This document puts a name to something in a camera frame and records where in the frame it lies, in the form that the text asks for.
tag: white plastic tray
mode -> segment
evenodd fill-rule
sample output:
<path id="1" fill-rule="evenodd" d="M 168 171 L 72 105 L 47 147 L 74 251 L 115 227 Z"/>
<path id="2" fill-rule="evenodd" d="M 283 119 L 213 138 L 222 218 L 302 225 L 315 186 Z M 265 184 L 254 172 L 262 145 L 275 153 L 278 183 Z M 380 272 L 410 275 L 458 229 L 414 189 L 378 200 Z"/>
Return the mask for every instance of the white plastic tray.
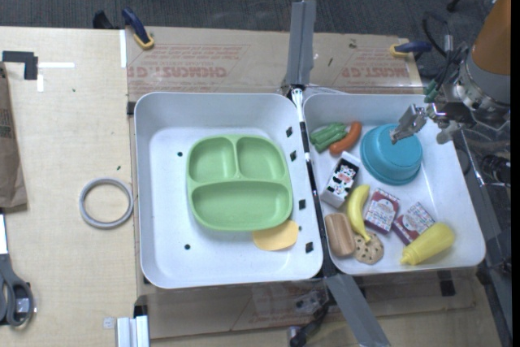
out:
<path id="1" fill-rule="evenodd" d="M 363 123 L 362 135 L 381 124 L 397 123 L 406 108 L 415 103 L 425 106 L 423 96 L 418 95 L 358 95 L 358 94 L 315 94 L 305 101 L 304 115 L 309 133 L 332 122 L 350 124 L 354 120 Z M 452 142 L 439 145 L 436 142 L 440 130 L 430 120 L 418 133 L 422 144 L 423 161 L 418 176 L 409 184 L 391 186 L 378 182 L 362 166 L 356 184 L 369 184 L 370 195 L 380 187 L 401 199 L 401 210 L 415 202 L 428 210 L 436 221 L 445 222 L 455 232 L 455 243 L 441 254 L 417 266 L 401 265 L 404 244 L 394 232 L 384 236 L 378 233 L 384 244 L 384 256 L 374 265 L 367 265 L 353 257 L 338 258 L 331 253 L 332 260 L 344 273 L 350 275 L 373 275 L 403 271 L 472 267 L 479 264 L 485 255 L 485 242 L 479 221 L 470 199 L 466 181 L 460 168 Z M 361 159 L 361 138 L 349 150 Z M 311 158 L 318 191 L 326 184 L 337 158 L 328 151 L 321 154 L 311 146 Z M 322 203 L 324 215 L 338 212 L 327 203 Z"/>
<path id="2" fill-rule="evenodd" d="M 287 98 L 150 93 L 137 102 L 134 119 L 141 268 L 152 284 L 160 288 L 250 284 L 309 279 L 319 272 L 323 248 L 299 120 Z M 250 232 L 210 230 L 193 217 L 186 156 L 196 141 L 219 134 L 260 135 L 282 149 L 293 192 L 290 218 L 301 227 L 291 248 L 263 251 L 254 245 Z M 311 251 L 306 249 L 309 243 Z"/>

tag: wooden table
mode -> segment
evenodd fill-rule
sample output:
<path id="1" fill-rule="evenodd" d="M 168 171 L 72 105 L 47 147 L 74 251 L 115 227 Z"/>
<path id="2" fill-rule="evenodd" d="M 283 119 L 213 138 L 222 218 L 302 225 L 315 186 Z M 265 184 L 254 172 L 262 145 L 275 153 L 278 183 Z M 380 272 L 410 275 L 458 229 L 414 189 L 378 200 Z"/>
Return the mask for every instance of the wooden table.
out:
<path id="1" fill-rule="evenodd" d="M 43 91 L 24 80 L 23 64 L 6 64 L 28 190 L 28 206 L 6 213 L 9 249 L 13 267 L 32 285 L 38 312 L 21 331 L 0 327 L 0 345 L 115 345 L 114 320 L 132 317 L 137 297 L 134 223 L 92 228 L 80 217 L 78 197 L 100 176 L 132 183 L 120 31 L 2 28 L 0 46 L 34 52 L 40 63 L 74 63 L 40 69 Z M 125 207 L 124 195 L 106 186 L 92 191 L 87 203 L 102 219 L 118 217 Z M 499 345 L 483 288 L 471 285 L 471 308 L 382 317 L 388 339 L 393 345 Z M 355 344 L 344 324 L 331 323 L 327 332 Z M 286 344 L 284 328 L 152 342 Z"/>

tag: scissors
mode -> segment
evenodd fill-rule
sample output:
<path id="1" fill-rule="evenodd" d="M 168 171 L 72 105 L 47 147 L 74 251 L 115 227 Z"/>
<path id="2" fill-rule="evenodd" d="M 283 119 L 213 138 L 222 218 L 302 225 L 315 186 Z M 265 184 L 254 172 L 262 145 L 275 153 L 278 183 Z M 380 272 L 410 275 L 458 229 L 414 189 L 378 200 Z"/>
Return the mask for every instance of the scissors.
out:
<path id="1" fill-rule="evenodd" d="M 5 319 L 13 327 L 18 327 L 31 318 L 33 311 L 33 293 L 11 266 L 7 251 L 6 221 L 0 208 L 0 322 Z"/>

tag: small box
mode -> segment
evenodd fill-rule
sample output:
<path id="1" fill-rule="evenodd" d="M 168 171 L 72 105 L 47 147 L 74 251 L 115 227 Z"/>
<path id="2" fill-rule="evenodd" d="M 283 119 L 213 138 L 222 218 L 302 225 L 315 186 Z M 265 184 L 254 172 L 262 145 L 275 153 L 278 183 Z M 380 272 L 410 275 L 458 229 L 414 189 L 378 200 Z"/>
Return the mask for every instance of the small box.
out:
<path id="1" fill-rule="evenodd" d="M 383 234 L 388 234 L 399 210 L 399 198 L 377 188 L 372 194 L 365 213 L 365 225 Z"/>
<path id="2" fill-rule="evenodd" d="M 393 221 L 392 230 L 396 232 L 405 245 L 409 245 L 434 222 L 435 220 L 421 203 L 416 202 Z"/>
<path id="3" fill-rule="evenodd" d="M 361 161 L 348 152 L 342 152 L 324 190 L 319 195 L 323 202 L 339 208 L 353 187 Z"/>

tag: brown paper bag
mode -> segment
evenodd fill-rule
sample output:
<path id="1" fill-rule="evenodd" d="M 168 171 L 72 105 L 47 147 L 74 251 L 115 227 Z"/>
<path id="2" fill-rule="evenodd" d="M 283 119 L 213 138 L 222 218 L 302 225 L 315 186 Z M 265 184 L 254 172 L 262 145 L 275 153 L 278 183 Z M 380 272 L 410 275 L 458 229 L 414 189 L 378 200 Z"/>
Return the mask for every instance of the brown paper bag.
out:
<path id="1" fill-rule="evenodd" d="M 27 193 L 15 136 L 7 71 L 0 63 L 0 207 L 25 204 Z"/>

